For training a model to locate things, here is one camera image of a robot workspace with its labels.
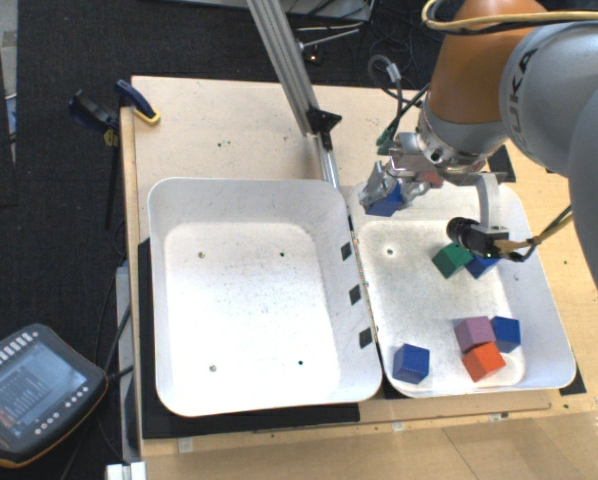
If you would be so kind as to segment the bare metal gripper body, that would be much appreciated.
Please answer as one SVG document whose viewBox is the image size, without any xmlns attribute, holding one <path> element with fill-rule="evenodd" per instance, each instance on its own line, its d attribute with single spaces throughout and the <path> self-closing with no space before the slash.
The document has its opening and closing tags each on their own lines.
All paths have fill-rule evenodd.
<svg viewBox="0 0 598 480">
<path fill-rule="evenodd" d="M 418 132 L 400 133 L 389 157 L 388 173 L 408 188 L 474 185 L 485 165 L 486 127 L 421 125 Z"/>
</svg>

